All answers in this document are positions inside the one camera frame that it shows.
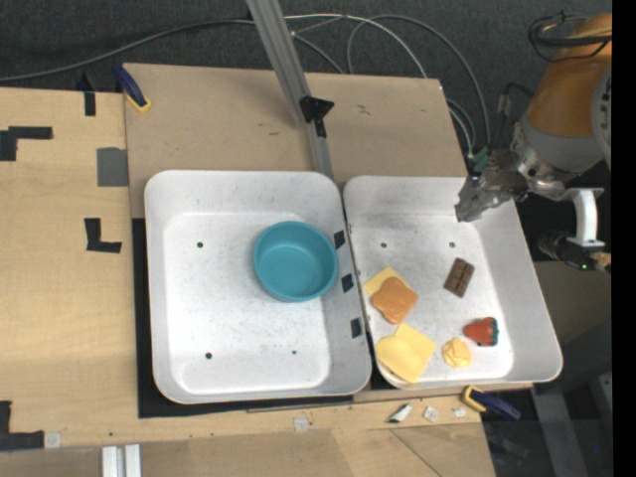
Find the black cylinder on white bracket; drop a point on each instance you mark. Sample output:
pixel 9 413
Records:
pixel 586 216

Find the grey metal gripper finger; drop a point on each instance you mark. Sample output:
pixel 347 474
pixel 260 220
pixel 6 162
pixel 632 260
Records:
pixel 484 204
pixel 465 202

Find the pale yellow bread slice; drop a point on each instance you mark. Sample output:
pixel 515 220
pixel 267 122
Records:
pixel 397 357

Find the white plastic tray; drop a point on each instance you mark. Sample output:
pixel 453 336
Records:
pixel 223 326
pixel 427 216

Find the blue bowl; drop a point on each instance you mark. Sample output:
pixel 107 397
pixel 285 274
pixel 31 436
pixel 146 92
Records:
pixel 295 261

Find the red strawberry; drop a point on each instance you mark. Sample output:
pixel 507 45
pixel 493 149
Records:
pixel 479 331

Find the large yellow cheese slice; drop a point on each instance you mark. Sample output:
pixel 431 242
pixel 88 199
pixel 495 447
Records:
pixel 420 343

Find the thin black rod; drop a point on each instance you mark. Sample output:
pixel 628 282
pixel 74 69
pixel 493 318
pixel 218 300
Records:
pixel 354 261

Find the brown flat board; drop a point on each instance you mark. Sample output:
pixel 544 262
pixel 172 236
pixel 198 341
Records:
pixel 223 117

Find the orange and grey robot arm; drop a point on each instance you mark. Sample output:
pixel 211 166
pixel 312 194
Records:
pixel 566 112

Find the orange-brown toast slice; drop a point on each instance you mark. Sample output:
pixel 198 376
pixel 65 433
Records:
pixel 395 300

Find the small yellow cheese slice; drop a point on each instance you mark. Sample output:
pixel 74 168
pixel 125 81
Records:
pixel 378 278

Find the brown chocolate bar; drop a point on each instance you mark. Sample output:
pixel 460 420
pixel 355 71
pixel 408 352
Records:
pixel 458 277

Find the yellow butter lump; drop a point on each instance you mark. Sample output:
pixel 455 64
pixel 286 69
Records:
pixel 456 353

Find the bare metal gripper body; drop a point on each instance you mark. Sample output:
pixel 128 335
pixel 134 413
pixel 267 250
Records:
pixel 507 179

